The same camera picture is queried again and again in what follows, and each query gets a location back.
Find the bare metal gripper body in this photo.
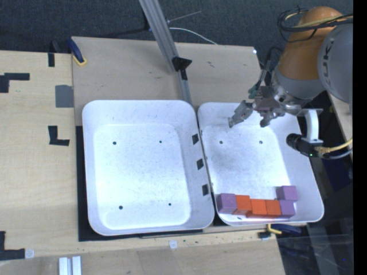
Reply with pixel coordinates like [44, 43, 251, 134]
[252, 85, 302, 119]

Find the white plastic tray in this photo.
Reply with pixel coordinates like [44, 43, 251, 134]
[197, 101, 325, 227]
[81, 99, 216, 237]

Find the purple cube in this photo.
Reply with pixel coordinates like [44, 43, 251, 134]
[275, 185, 299, 202]
[216, 193, 238, 215]
[278, 199, 296, 218]

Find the orange cube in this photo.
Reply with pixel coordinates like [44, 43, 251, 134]
[235, 195, 253, 211]
[250, 199, 268, 216]
[265, 199, 282, 217]

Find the black cylinder on white bracket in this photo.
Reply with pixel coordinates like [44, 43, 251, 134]
[286, 108, 325, 158]

